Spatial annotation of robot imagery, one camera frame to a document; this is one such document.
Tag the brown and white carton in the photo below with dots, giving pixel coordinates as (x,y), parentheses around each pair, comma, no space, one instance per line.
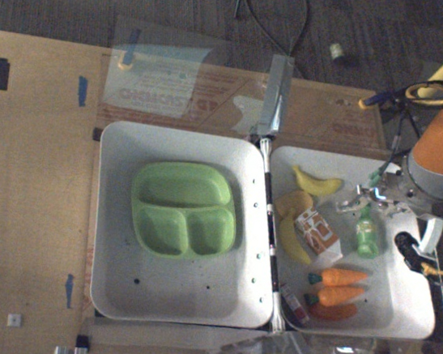
(317,234)

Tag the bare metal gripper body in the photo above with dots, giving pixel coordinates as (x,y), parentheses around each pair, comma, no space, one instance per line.
(397,194)

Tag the yellow banana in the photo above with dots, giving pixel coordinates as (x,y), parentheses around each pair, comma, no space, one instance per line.
(316,184)
(290,239)

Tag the orange carrot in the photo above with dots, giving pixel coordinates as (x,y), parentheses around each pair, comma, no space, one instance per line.
(340,276)
(337,295)

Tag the red and white packet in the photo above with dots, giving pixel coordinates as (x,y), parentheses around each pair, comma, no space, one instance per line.
(295,305)

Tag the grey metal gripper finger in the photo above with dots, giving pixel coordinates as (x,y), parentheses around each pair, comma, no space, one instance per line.
(368,191)
(349,206)

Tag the orange sausage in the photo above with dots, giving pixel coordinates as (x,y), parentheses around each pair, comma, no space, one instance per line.
(333,312)

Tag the green divided plate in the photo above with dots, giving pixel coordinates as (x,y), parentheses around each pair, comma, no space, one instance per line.
(182,207)

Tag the black cylinder on white bracket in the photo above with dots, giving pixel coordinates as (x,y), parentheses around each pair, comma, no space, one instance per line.
(410,245)

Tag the white plastic tray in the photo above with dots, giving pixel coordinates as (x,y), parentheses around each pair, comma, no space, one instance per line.
(173,284)
(396,303)

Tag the brown cardboard board red print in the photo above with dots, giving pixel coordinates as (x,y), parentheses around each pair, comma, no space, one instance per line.
(320,116)

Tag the yellow-brown bread roll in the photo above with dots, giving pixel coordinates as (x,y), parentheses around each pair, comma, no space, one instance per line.
(293,202)

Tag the green plastic bottle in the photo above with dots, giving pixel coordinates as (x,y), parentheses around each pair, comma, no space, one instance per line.
(367,237)

